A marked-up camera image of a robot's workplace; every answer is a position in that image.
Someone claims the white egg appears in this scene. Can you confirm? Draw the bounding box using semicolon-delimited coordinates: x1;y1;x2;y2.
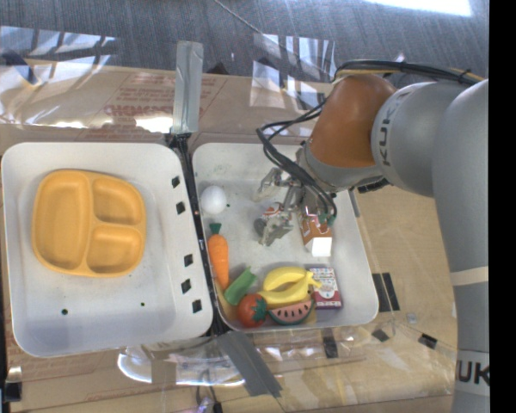
200;185;229;216

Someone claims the green celery stick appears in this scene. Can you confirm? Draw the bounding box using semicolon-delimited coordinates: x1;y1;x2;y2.
223;266;259;307

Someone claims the orange carrot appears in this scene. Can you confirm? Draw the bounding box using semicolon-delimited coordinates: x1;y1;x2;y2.
206;222;230;292

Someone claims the red and white can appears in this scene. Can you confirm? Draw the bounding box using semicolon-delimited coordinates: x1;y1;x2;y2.
261;201;292;224

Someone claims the small colourful printed carton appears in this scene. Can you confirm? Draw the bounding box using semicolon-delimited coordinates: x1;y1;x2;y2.
308;267;344;311

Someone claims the brown cardboard board red print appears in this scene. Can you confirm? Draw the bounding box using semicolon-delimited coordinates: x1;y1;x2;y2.
0;65;459;413

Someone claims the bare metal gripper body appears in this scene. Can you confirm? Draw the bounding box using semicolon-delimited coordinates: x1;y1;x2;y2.
282;177;329;222

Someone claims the orange divided plate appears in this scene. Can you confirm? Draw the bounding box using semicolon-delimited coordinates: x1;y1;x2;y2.
30;169;148;280

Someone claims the yellow banana bunch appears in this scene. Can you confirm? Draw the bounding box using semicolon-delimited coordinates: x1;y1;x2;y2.
257;266;324;311

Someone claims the red watermelon slice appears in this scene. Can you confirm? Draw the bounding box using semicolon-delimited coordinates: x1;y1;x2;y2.
267;299;316;327

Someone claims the orange and white carton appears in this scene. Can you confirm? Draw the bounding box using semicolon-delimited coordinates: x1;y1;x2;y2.
299;212;334;258

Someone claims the white plastic tray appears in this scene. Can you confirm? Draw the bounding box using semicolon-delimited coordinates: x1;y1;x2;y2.
191;142;380;334
0;141;214;358

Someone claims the red tomato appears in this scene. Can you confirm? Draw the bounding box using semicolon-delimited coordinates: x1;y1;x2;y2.
236;293;269;330

